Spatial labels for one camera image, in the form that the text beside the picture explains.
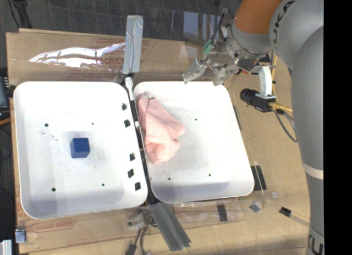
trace power cord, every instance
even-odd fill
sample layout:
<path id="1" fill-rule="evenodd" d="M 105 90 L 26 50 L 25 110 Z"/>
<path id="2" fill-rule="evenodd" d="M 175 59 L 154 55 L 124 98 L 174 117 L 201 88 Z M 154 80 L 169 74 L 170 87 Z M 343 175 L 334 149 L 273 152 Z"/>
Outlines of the power cord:
<path id="1" fill-rule="evenodd" d="M 11 0 L 7 0 L 7 1 L 9 2 L 9 6 L 10 6 L 12 18 L 14 19 L 14 21 L 15 21 L 15 23 L 17 24 L 18 28 L 20 28 L 20 25 L 19 25 L 19 23 L 17 22 L 16 17 L 15 17 L 15 14 L 14 14 L 13 9 L 12 9 Z"/>

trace blue cube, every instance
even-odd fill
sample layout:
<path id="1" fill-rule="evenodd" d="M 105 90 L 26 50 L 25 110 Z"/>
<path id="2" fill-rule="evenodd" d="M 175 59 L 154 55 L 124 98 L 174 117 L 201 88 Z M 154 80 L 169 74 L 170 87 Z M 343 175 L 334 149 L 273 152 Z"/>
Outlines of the blue cube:
<path id="1" fill-rule="evenodd" d="M 70 148 L 72 158 L 85 158 L 90 153 L 88 138 L 73 138 Z"/>

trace white band on robot arm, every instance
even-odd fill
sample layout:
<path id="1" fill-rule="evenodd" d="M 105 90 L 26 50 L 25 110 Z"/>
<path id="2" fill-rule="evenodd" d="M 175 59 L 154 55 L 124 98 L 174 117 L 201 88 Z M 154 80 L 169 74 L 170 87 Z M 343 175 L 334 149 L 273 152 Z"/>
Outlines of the white band on robot arm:
<path id="1" fill-rule="evenodd" d="M 324 180 L 324 170 L 315 169 L 310 167 L 302 160 L 303 169 L 308 175 L 311 175 L 313 178 Z"/>

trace pink cloth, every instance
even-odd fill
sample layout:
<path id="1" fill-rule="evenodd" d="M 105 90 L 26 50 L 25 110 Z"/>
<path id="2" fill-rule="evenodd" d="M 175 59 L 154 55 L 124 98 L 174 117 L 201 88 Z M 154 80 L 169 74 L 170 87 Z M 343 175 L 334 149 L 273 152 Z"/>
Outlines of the pink cloth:
<path id="1" fill-rule="evenodd" d="M 180 148 L 178 137 L 185 126 L 158 102 L 142 95 L 137 101 L 139 122 L 145 130 L 145 150 L 153 164 L 170 160 Z"/>

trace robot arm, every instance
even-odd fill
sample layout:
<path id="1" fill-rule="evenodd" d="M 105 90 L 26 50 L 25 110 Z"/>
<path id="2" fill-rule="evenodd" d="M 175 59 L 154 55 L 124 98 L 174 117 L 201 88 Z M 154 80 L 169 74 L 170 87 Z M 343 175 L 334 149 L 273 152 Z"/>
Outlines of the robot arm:
<path id="1" fill-rule="evenodd" d="M 214 84 L 219 85 L 239 70 L 248 73 L 260 71 L 261 85 L 265 85 L 268 72 L 256 65 L 259 59 L 274 51 L 288 66 L 292 78 L 296 139 L 310 195 L 307 255 L 325 253 L 323 4 L 324 0 L 242 0 L 234 21 L 227 29 L 226 42 L 211 43 L 211 47 L 205 45 L 206 59 L 196 60 L 184 75 L 187 83 L 210 68 L 214 73 Z M 261 89 L 260 93 L 250 94 L 251 98 L 255 103 L 263 102 L 257 109 L 270 111 L 268 103 L 274 97 L 267 89 Z M 245 100 L 249 94 L 242 92 L 241 96 Z"/>

